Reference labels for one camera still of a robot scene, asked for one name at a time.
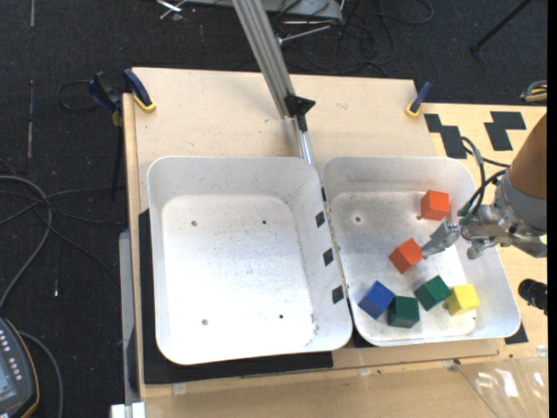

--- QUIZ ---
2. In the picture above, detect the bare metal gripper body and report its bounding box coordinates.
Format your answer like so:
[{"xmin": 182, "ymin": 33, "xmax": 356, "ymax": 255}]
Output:
[{"xmin": 459, "ymin": 205, "xmax": 548, "ymax": 260}]

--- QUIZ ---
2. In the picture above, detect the orange cube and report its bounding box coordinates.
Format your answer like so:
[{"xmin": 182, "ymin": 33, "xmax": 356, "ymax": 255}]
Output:
[
  {"xmin": 419, "ymin": 189, "xmax": 452, "ymax": 222},
  {"xmin": 387, "ymin": 238, "xmax": 425, "ymax": 275}
]

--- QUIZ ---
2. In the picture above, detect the yellow cube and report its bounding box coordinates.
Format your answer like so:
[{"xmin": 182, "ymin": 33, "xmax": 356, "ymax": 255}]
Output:
[{"xmin": 443, "ymin": 282, "xmax": 481, "ymax": 317}]

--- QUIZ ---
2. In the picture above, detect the white plastic tray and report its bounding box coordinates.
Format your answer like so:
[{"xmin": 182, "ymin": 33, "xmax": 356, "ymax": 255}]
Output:
[
  {"xmin": 146, "ymin": 155, "xmax": 354, "ymax": 367},
  {"xmin": 321, "ymin": 156, "xmax": 522, "ymax": 348}
]

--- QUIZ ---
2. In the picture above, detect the dark green cube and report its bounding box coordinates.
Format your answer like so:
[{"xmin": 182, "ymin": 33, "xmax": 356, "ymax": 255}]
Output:
[{"xmin": 386, "ymin": 295, "xmax": 421, "ymax": 329}]

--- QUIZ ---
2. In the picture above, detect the blue cube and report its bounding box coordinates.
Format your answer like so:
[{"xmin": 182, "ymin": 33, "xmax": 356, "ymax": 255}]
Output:
[{"xmin": 357, "ymin": 280, "xmax": 397, "ymax": 320}]

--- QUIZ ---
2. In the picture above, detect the pale wood board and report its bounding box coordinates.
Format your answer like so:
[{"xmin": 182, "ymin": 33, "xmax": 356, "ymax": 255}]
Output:
[{"xmin": 130, "ymin": 66, "xmax": 500, "ymax": 399}]

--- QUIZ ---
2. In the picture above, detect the black cylinder on white bracket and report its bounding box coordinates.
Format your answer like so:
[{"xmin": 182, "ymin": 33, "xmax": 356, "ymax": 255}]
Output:
[{"xmin": 517, "ymin": 278, "xmax": 548, "ymax": 316}]

